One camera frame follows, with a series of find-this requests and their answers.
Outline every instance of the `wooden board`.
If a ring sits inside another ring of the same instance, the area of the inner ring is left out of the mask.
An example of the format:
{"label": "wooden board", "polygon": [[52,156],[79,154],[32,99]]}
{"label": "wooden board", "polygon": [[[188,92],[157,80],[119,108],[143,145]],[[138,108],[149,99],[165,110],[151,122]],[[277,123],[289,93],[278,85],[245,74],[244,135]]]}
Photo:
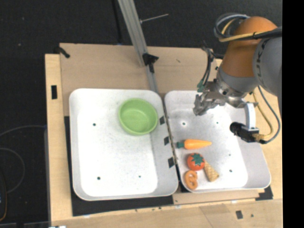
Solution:
{"label": "wooden board", "polygon": [[[81,217],[72,216],[63,122],[64,115],[68,115],[69,94],[74,89],[81,87],[148,89],[148,84],[145,69],[139,66],[133,47],[84,44],[61,44],[61,46],[71,55],[70,58],[65,58],[63,55],[46,55],[51,220],[78,220]],[[205,52],[197,48],[149,47],[149,53],[160,57],[155,64],[155,71],[162,95],[171,90],[195,90],[195,86],[206,68]],[[215,77],[216,65],[216,63],[212,65],[211,79]],[[55,85],[57,86],[57,99],[52,99],[51,87]],[[269,97],[271,105],[276,104],[276,97],[272,95],[267,95],[267,97]],[[259,126],[261,131],[268,131],[263,118],[258,113],[257,122],[261,123]],[[271,188],[274,197],[281,199],[283,196],[281,135],[272,143],[262,147],[272,174]],[[177,192],[173,195],[175,206],[164,207],[162,210],[175,209],[180,205],[182,207],[188,207],[187,204],[197,206],[201,203],[231,199],[252,200],[252,198],[258,197],[259,192],[261,191],[246,190],[245,192],[222,193],[222,196],[208,194],[201,195],[201,197],[193,196],[191,193]],[[134,212],[136,211],[116,211],[91,217],[120,216]]]}

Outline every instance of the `metal pole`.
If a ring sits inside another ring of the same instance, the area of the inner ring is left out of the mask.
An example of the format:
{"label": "metal pole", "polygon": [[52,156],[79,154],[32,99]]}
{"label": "metal pole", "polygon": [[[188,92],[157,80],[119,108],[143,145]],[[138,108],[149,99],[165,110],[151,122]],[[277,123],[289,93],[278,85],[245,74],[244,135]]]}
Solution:
{"label": "metal pole", "polygon": [[[143,55],[148,53],[146,41],[143,36],[143,30],[141,27],[140,20],[137,15],[135,4],[133,0],[118,0],[120,9],[123,13],[124,21],[127,25],[127,29],[132,41],[132,44],[135,48],[135,51],[138,55],[138,59],[141,66],[145,67],[143,60]],[[150,85],[150,89],[158,93],[158,88],[156,85],[155,75],[149,70],[149,67],[146,66],[147,77]]]}

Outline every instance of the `toy carrot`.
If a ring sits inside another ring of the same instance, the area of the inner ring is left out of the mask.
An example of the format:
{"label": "toy carrot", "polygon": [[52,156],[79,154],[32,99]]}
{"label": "toy carrot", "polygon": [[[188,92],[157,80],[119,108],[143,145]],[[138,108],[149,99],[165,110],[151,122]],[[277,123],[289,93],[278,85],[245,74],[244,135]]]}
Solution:
{"label": "toy carrot", "polygon": [[212,142],[206,140],[198,140],[198,139],[186,139],[184,142],[177,142],[176,147],[182,148],[184,147],[187,150],[195,150],[203,147],[207,147],[211,145]]}

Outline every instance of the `cable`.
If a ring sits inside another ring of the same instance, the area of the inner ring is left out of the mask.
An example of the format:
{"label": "cable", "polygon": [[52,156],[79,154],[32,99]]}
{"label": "cable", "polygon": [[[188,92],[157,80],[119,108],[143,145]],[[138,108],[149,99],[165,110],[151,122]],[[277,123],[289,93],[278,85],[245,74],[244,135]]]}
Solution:
{"label": "cable", "polygon": [[[252,95],[253,95],[253,97],[255,99],[255,102],[257,102],[257,99],[256,99],[257,97],[256,97],[256,94],[255,94],[254,91],[252,92]],[[270,123],[269,119],[267,118],[267,116],[265,115],[264,111],[262,110],[260,104],[258,104],[257,107],[258,107],[260,113],[262,114],[262,116],[264,117],[265,121],[267,122],[268,126],[270,127],[270,133],[269,134],[257,134],[258,135],[257,138],[259,138],[258,140],[260,140],[260,139],[264,139],[264,138],[270,137],[272,135],[272,133],[274,132],[274,128],[272,127],[272,124]]]}
{"label": "cable", "polygon": [[42,126],[42,125],[25,125],[25,126],[21,126],[21,127],[16,127],[16,128],[12,128],[10,130],[7,130],[7,131],[4,131],[2,133],[0,133],[0,137],[7,134],[7,133],[10,133],[12,131],[15,131],[15,130],[19,130],[19,129],[22,129],[22,128],[31,128],[31,127],[37,127],[37,128],[43,128],[43,129],[46,129],[45,126]]}
{"label": "cable", "polygon": [[278,134],[279,134],[279,132],[281,130],[281,123],[280,123],[280,119],[278,118],[277,114],[275,113],[275,111],[273,110],[273,108],[271,107],[271,105],[266,100],[266,98],[265,98],[265,96],[264,96],[264,94],[263,94],[262,89],[261,89],[260,86],[258,86],[258,89],[259,89],[259,91],[261,93],[262,98],[264,99],[265,103],[267,104],[267,106],[269,107],[269,109],[271,110],[271,112],[273,113],[273,115],[275,116],[275,118],[277,120],[277,123],[278,123],[277,131],[276,131],[275,135],[271,139],[269,139],[267,141],[262,140],[262,139],[259,140],[259,143],[266,144],[266,143],[269,143],[269,142],[273,141],[278,136]]}
{"label": "cable", "polygon": [[282,36],[282,28],[275,28],[270,31],[254,32],[242,35],[231,36],[228,38],[219,38],[220,42],[228,42],[232,40],[250,40],[250,39],[264,39],[264,38],[275,38]]}
{"label": "cable", "polygon": [[208,55],[208,60],[207,60],[207,67],[206,67],[206,71],[204,73],[203,78],[201,79],[202,85],[205,86],[206,83],[208,82],[209,79],[209,75],[210,75],[210,71],[211,71],[211,63],[213,62],[214,56],[210,50],[210,48],[207,47],[203,47],[202,48]]}
{"label": "cable", "polygon": [[[260,31],[254,33],[246,33],[242,35],[226,35],[227,29],[232,25],[235,21],[240,21],[244,19],[248,19],[249,16],[245,14],[237,14],[237,13],[228,13],[220,16],[215,23],[215,27],[213,29],[215,36],[218,38],[220,42],[228,42],[233,40],[249,40],[249,39],[263,39],[263,38],[275,38],[282,36],[282,27],[276,28],[270,31]],[[219,30],[219,26],[226,22],[227,24],[224,26],[222,31]]]}
{"label": "cable", "polygon": [[[19,130],[19,129],[23,129],[23,128],[33,128],[33,127],[46,129],[46,127],[42,126],[42,125],[26,125],[26,126],[16,127],[16,128],[12,128],[10,130],[4,131],[4,132],[0,133],[0,137],[2,137],[5,134],[8,134],[8,133],[10,133],[12,131],[15,131],[15,130]],[[7,193],[11,193],[14,190],[16,190],[21,185],[21,183],[23,182],[23,179],[25,177],[25,164],[24,164],[24,161],[23,161],[22,157],[17,152],[15,152],[15,151],[13,151],[11,149],[2,148],[2,147],[0,147],[0,150],[2,150],[2,151],[9,151],[9,152],[13,153],[14,155],[16,155],[20,159],[22,167],[23,167],[23,173],[22,173],[22,177],[21,177],[20,181],[18,182],[18,184],[14,188],[12,188],[9,191],[7,191]]]}
{"label": "cable", "polygon": [[7,193],[11,193],[14,190],[16,190],[20,186],[20,184],[23,182],[23,179],[24,179],[24,176],[25,176],[25,164],[24,164],[24,161],[23,161],[22,157],[17,152],[15,152],[13,150],[10,150],[8,148],[1,148],[1,147],[0,147],[0,150],[9,151],[9,152],[13,153],[14,155],[16,155],[20,159],[21,164],[22,164],[22,168],[23,168],[22,177],[21,177],[20,181],[18,182],[18,184],[14,188],[7,191]]}

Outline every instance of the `tomato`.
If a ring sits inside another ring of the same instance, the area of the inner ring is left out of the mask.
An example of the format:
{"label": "tomato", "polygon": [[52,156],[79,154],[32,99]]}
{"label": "tomato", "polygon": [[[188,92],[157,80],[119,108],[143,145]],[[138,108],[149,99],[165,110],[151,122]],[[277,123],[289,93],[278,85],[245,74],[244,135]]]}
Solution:
{"label": "tomato", "polygon": [[199,153],[192,153],[187,158],[188,167],[193,171],[199,171],[204,168],[205,160]]}

